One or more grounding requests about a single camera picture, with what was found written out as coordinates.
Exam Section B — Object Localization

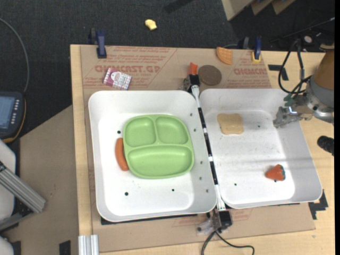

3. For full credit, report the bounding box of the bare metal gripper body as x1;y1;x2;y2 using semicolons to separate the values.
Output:
290;95;335;124

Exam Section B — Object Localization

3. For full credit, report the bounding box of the thin black and white rod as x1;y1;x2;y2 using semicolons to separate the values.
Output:
191;84;227;211

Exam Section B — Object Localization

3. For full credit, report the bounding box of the white plastic tray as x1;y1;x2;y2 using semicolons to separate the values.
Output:
88;90;218;223
198;88;324;210

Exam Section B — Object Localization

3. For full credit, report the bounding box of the brown cardboard board red print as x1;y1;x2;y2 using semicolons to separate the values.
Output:
79;45;317;252

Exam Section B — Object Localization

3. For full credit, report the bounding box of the orange sausage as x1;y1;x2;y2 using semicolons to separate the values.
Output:
114;138;130;172

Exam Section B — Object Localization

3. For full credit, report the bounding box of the pink carton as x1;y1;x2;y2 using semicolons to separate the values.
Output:
102;67;133;91

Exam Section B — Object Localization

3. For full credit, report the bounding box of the beige bread slice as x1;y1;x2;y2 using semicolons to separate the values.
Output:
216;113;245;136

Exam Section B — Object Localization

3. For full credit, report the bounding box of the green divided plate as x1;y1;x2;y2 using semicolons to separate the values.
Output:
122;114;196;180

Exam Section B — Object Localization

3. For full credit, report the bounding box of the brown round biscuit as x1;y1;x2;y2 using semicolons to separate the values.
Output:
198;64;223;87

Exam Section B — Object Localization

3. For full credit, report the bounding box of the red strawberry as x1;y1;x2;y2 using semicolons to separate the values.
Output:
265;164;287;182

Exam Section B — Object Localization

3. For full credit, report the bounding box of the orange waffle piece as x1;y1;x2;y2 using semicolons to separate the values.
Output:
215;46;233;66

